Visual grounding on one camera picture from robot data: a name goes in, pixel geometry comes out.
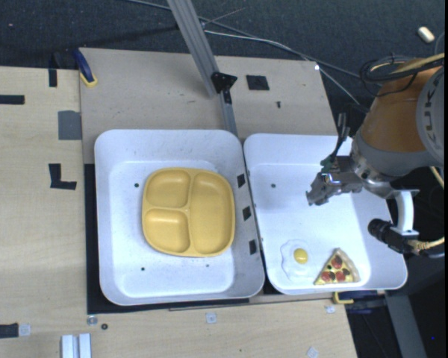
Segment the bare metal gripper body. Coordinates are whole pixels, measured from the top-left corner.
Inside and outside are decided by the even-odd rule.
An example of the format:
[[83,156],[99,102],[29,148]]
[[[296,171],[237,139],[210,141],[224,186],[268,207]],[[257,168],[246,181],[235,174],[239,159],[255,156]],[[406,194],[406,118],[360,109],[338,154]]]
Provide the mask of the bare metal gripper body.
[[363,157],[336,156],[322,167],[323,200],[361,190],[379,196],[393,198],[396,189],[391,186],[394,178],[374,169]]

